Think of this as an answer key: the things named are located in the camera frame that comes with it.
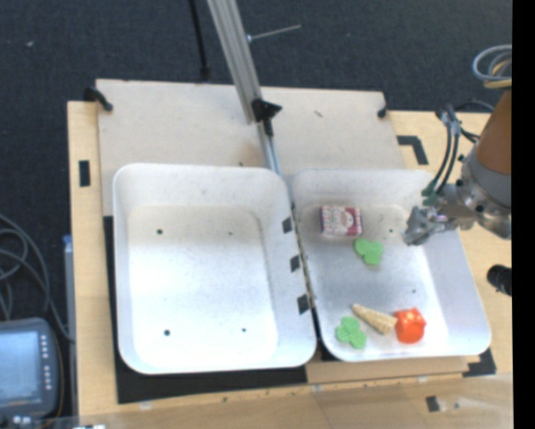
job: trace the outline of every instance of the black bracket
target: black bracket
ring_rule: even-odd
[[[100,105],[103,106],[105,111],[113,110],[113,104],[109,103],[108,100],[106,100],[106,97],[104,96],[104,94],[93,86],[89,86],[88,88],[85,89],[84,100],[85,102],[98,101]]]
[[[283,107],[265,102],[261,98],[256,98],[253,102],[251,102],[251,108],[253,109],[255,121],[262,122],[265,128],[265,133],[272,137],[273,126],[271,124],[271,119],[274,118],[275,115],[283,109]]]

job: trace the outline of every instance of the green clover toy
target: green clover toy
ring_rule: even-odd
[[[362,349],[366,345],[366,334],[360,330],[360,324],[352,316],[344,316],[340,320],[335,334],[337,339],[350,343],[356,349]]]
[[[362,256],[363,261],[369,265],[378,265],[384,250],[382,243],[379,241],[370,241],[366,239],[355,240],[355,253]]]

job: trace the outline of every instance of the cable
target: cable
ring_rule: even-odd
[[[489,56],[494,57],[489,62],[486,72],[481,72],[480,64]],[[472,62],[473,75],[483,81],[486,88],[511,88],[512,87],[512,45],[493,46],[481,51]]]
[[[26,233],[20,226],[2,214],[0,214],[0,222],[5,223],[8,226],[7,228],[0,230],[0,237],[3,237],[4,235],[12,235],[22,245],[22,251],[20,254],[15,254],[12,251],[0,248],[0,257],[14,262],[14,266],[7,270],[0,265],[0,283],[4,283],[7,290],[7,296],[5,297],[0,289],[0,308],[5,319],[10,319],[13,311],[13,292],[11,290],[11,286],[9,285],[9,281],[11,278],[16,276],[21,269],[25,269],[38,284],[39,288],[44,292],[45,299],[43,303],[43,311],[46,313],[50,310],[60,332],[68,341],[74,342],[74,339],[71,338],[66,326],[63,324],[56,306],[51,300],[49,272],[46,267],[45,259],[43,258],[43,255],[41,254],[37,245],[28,235],[28,233]],[[31,264],[29,264],[27,260],[30,251],[32,251],[32,254],[37,258],[40,272],[38,272]]]

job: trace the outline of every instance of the black carpet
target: black carpet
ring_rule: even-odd
[[[214,83],[230,75],[205,0],[196,0]],[[383,91],[390,109],[495,104],[473,57],[511,44],[513,0],[238,0],[264,86]],[[195,81],[188,0],[0,0],[0,214],[43,253],[63,319],[70,233],[66,103],[96,79]],[[42,292],[15,278],[13,317],[39,315]],[[66,343],[62,344],[66,356]],[[70,413],[69,404],[64,414]]]

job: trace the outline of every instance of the white tray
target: white tray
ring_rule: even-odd
[[[262,168],[130,164],[113,183],[118,342],[142,374],[300,366],[314,353],[287,187]]]
[[[422,203],[420,192],[430,180],[422,171],[370,169],[312,170],[292,181],[322,340],[337,358],[468,356],[488,347],[489,324],[457,231],[433,236],[420,247],[402,240],[410,211]],[[363,237],[384,247],[379,265],[364,263],[353,238],[321,235],[323,205],[362,209]],[[353,315],[354,303],[390,314],[417,307],[427,322],[425,334],[408,345],[394,331],[382,335],[361,321],[367,343],[354,349],[335,336],[341,317]]]

